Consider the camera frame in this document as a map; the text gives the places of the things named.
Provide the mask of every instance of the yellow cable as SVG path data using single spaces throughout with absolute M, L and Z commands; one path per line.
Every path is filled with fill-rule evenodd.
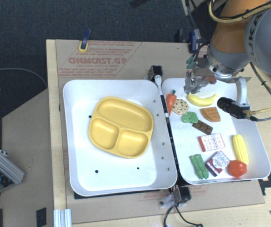
M 248 115 L 255 115 L 255 114 L 260 114 L 260 113 L 264 113 L 264 112 L 268 112 L 271 111 L 271 108 L 265 108 L 265 109 L 261 109 L 261 110 L 256 110 L 256 111 L 251 111 L 251 110 L 244 110 L 243 112 Z
M 271 8 L 271 3 L 270 4 L 265 4 L 263 5 L 262 7 L 258 8 L 258 9 L 255 9 L 254 11 L 249 11 L 248 13 L 244 13 L 242 16 L 240 17 L 237 17 L 237 18 L 227 18 L 227 19 L 221 19 L 221 18 L 218 18 L 216 17 L 214 14 L 213 14 L 213 11 L 212 11 L 212 3 L 214 3 L 216 0 L 212 0 L 210 3 L 209 3 L 209 15 L 210 17 L 216 21 L 216 22 L 219 22 L 219 23 L 234 23 L 234 22 L 238 22 L 238 21 L 241 21 L 242 19 L 246 19 L 254 14 L 257 14 L 261 11 L 264 11 L 266 9 L 270 9 Z

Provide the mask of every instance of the toy carrot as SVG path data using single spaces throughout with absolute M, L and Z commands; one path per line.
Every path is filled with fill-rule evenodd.
M 173 108 L 174 102 L 177 98 L 176 95 L 174 95 L 175 90 L 172 91 L 172 93 L 169 93 L 166 97 L 166 104 L 167 104 L 167 109 L 168 109 L 168 114 L 170 116 L 171 110 Z

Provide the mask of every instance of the cardboard sheet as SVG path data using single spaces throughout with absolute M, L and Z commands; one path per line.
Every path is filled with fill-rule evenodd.
M 72 79 L 144 79 L 152 65 L 162 66 L 163 80 L 184 78 L 186 60 L 190 57 L 190 54 L 185 53 L 187 44 L 89 41 L 86 54 L 79 53 L 78 46 L 77 40 L 56 40 L 67 207 L 72 210 L 73 223 L 165 213 L 166 209 L 160 209 L 158 201 L 169 194 L 168 190 L 86 199 L 74 198 L 69 181 L 62 90 Z M 258 180 L 190 185 L 189 188 L 192 199 L 180 208 L 181 211 L 264 203 Z

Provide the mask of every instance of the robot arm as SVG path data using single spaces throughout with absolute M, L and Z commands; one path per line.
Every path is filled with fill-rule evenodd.
M 217 80 L 236 83 L 235 76 L 250 62 L 271 75 L 271 0 L 228 0 L 220 18 L 213 15 L 211 6 L 210 15 L 218 24 L 206 58 L 198 58 L 186 73 L 185 92 L 197 93 Z M 237 86 L 237 93 L 238 99 L 246 97 L 244 83 Z

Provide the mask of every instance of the toy tomato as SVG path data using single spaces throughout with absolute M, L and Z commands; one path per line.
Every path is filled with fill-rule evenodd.
M 229 171 L 232 176 L 239 177 L 247 172 L 247 165 L 239 160 L 230 161 Z

